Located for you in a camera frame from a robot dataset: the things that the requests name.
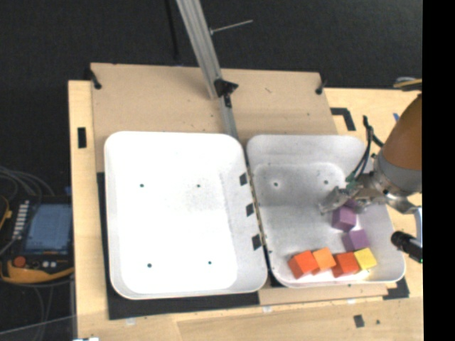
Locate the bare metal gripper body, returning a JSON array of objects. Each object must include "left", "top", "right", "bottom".
[{"left": 345, "top": 173, "right": 390, "bottom": 213}]

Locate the purple cube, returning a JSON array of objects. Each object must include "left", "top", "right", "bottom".
[
  {"left": 331, "top": 205, "right": 358, "bottom": 233},
  {"left": 341, "top": 228, "right": 371, "bottom": 253}
]

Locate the white plastic tray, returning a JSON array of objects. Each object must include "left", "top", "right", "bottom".
[
  {"left": 103, "top": 130, "right": 269, "bottom": 301},
  {"left": 245, "top": 134, "right": 407, "bottom": 289}
]

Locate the light orange cube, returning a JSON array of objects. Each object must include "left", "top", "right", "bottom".
[{"left": 311, "top": 247, "right": 338, "bottom": 272}]

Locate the red-orange cube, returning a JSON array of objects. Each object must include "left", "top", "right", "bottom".
[
  {"left": 331, "top": 251, "right": 361, "bottom": 278},
  {"left": 287, "top": 249, "right": 320, "bottom": 281}
]

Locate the yellow cube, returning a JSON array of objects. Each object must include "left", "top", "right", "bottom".
[{"left": 353, "top": 247, "right": 378, "bottom": 271}]

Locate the brown cardboard board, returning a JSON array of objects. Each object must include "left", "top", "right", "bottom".
[{"left": 90, "top": 62, "right": 389, "bottom": 305}]

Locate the black cylinder on white bracket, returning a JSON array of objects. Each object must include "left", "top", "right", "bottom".
[{"left": 386, "top": 193, "right": 423, "bottom": 264}]

